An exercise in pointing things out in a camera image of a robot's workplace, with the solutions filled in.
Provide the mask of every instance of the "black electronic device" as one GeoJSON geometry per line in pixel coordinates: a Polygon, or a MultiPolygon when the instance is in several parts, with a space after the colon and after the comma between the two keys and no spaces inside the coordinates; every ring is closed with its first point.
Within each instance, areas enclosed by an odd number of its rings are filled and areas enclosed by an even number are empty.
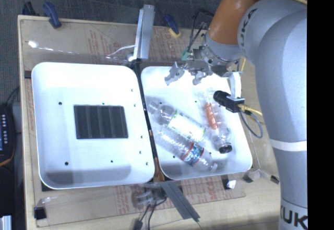
{"type": "Polygon", "coordinates": [[[0,166],[6,164],[14,155],[15,129],[8,107],[0,106],[0,166]]]}

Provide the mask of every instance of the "water bottle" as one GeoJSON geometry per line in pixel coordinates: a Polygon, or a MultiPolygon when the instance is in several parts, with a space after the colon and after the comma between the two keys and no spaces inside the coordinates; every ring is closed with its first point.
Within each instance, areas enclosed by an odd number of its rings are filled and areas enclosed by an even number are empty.
{"type": "Polygon", "coordinates": [[[194,142],[187,140],[167,127],[158,126],[158,129],[154,131],[154,140],[156,144],[197,171],[214,172],[218,167],[205,148],[197,146],[194,142]]]}
{"type": "Polygon", "coordinates": [[[221,154],[229,153],[232,151],[231,131],[220,105],[213,100],[213,97],[210,97],[211,95],[213,93],[205,91],[198,93],[204,116],[211,129],[210,139],[221,154]]]}
{"type": "Polygon", "coordinates": [[[191,140],[196,146],[205,147],[210,142],[210,130],[196,122],[183,112],[176,110],[168,104],[162,104],[157,99],[148,98],[147,110],[152,113],[155,121],[187,140],[191,140]]]}

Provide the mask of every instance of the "empty white tray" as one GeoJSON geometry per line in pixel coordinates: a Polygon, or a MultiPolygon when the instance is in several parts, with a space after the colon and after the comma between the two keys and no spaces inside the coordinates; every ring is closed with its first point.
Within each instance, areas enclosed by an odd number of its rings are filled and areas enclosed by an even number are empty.
{"type": "MultiPolygon", "coordinates": [[[[201,83],[194,86],[193,78],[189,72],[166,85],[164,78],[168,76],[170,67],[146,67],[141,73],[141,81],[144,89],[145,99],[148,97],[160,98],[163,103],[169,103],[177,110],[183,112],[198,123],[205,124],[205,118],[201,115],[201,107],[197,93],[203,90],[214,89],[231,93],[227,78],[217,75],[208,76],[201,80],[201,83]]],[[[225,175],[245,172],[252,166],[252,155],[245,137],[240,118],[237,113],[231,113],[222,107],[222,112],[227,117],[232,131],[233,150],[227,154],[220,154],[212,143],[205,148],[211,152],[213,160],[218,168],[215,172],[200,172],[184,163],[182,160],[173,157],[173,154],[157,146],[159,163],[164,174],[170,179],[181,180],[213,175],[225,175]]]]}
{"type": "Polygon", "coordinates": [[[125,66],[40,63],[32,71],[41,180],[50,188],[140,184],[154,162],[138,80],[125,66]],[[128,138],[77,139],[74,105],[122,106],[128,138]]]}

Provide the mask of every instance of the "black bottle cap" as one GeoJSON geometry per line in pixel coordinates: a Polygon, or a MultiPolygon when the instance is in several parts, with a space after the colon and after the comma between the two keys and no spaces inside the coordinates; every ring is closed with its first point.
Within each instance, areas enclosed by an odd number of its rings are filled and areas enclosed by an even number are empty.
{"type": "Polygon", "coordinates": [[[230,144],[228,144],[227,146],[223,146],[221,148],[219,148],[219,152],[221,154],[226,154],[232,151],[232,146],[230,144]]]}

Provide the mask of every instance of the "clear plastic bottle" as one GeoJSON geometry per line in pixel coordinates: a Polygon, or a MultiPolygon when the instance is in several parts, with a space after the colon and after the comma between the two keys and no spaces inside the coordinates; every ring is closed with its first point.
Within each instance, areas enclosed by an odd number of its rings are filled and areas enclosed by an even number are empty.
{"type": "Polygon", "coordinates": [[[154,132],[154,140],[197,171],[215,172],[218,167],[205,148],[197,146],[167,127],[158,126],[158,130],[154,132]]]}
{"type": "Polygon", "coordinates": [[[205,147],[210,142],[210,129],[191,119],[184,113],[157,99],[148,98],[147,110],[153,114],[156,122],[163,125],[197,146],[205,147]]]}
{"type": "Polygon", "coordinates": [[[204,116],[207,118],[207,122],[211,128],[211,141],[215,148],[221,154],[231,152],[231,131],[221,110],[222,108],[213,99],[213,92],[200,91],[198,97],[205,114],[204,116]]]}

